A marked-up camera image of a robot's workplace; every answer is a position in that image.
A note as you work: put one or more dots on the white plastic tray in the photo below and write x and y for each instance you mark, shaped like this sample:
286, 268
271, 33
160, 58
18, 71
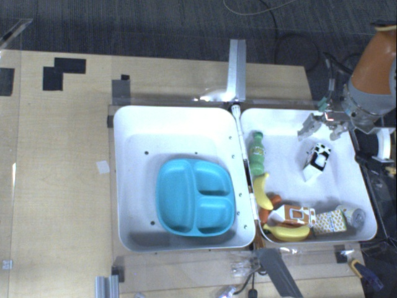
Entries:
142, 197
288, 154

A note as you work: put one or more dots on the brown and white carton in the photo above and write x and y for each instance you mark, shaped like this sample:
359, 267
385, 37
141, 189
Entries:
294, 215

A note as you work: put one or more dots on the green plastic bottle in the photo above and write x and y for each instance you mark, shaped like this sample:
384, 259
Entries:
256, 154

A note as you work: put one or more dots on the blue divided plate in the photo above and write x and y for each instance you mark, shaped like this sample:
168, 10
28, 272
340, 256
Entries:
176, 194

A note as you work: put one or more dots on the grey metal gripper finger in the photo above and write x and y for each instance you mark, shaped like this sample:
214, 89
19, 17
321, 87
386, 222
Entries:
338, 131
308, 127

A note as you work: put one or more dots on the black and white milk carton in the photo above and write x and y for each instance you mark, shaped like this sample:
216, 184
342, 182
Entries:
318, 161

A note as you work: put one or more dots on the silver can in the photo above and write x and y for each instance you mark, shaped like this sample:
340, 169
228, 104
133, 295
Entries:
355, 216

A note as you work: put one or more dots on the yellow patterned carton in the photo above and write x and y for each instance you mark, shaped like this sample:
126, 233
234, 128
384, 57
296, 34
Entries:
330, 223

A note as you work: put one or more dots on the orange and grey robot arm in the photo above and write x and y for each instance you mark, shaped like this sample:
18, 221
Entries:
373, 61

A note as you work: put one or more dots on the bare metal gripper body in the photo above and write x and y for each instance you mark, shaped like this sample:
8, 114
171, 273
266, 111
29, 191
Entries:
359, 120

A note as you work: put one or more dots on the black cylinder on white bracket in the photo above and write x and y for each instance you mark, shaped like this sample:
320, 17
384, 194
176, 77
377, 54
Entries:
384, 144

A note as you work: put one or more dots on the red-brown sausage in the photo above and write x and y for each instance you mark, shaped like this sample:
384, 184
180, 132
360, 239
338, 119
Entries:
276, 200

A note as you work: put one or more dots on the yellow banana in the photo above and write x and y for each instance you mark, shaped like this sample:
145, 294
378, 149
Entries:
288, 233
261, 192

